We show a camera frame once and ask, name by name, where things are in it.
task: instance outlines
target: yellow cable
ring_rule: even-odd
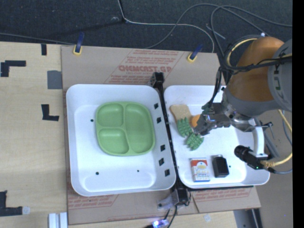
[[[281,115],[281,117],[283,118],[283,121],[286,123],[291,135],[293,134],[293,129],[291,127],[291,125],[289,124],[289,122],[287,121],[286,117],[283,115],[281,110],[278,110],[279,114]],[[291,152],[285,159],[281,160],[281,161],[261,161],[261,164],[263,164],[265,167],[274,167],[274,166],[278,166],[281,165],[287,161],[289,161],[291,159],[291,157],[293,156],[293,153]]]
[[[231,64],[230,64],[230,56],[231,56],[232,52],[233,52],[236,48],[238,48],[240,45],[244,44],[245,42],[248,42],[248,41],[251,41],[251,40],[256,40],[256,39],[257,39],[257,38],[249,38],[249,39],[244,39],[244,40],[238,42],[238,43],[230,50],[230,52],[229,52],[229,54],[228,54],[228,56],[227,56],[226,63],[228,64],[228,66],[231,66]]]

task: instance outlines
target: light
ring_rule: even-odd
[[[152,223],[154,228],[164,227],[164,226],[167,226],[168,224],[169,224],[169,221],[166,219],[156,220]]]

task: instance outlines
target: small box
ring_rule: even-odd
[[[206,158],[190,159],[194,182],[210,181],[208,162]]]

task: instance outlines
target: black tape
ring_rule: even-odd
[[[6,207],[6,193],[7,191],[0,192],[0,216],[22,215],[21,206],[17,208]]]
[[[8,60],[5,62],[1,62],[0,66],[0,77],[8,77],[10,68],[9,67],[25,67],[27,65],[26,61],[13,61]]]
[[[46,56],[47,55],[47,45],[41,44],[41,55]]]
[[[10,68],[5,63],[1,63],[0,66],[0,77],[8,77],[10,72]]]
[[[48,104],[42,104],[42,120],[48,120],[48,121],[59,121],[59,116],[50,116],[49,115],[49,105]]]
[[[26,61],[13,61],[13,60],[6,60],[5,64],[8,65],[9,67],[25,67],[27,65]]]

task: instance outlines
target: gray tape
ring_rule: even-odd
[[[47,88],[62,89],[62,74],[59,71],[51,70],[47,72]]]

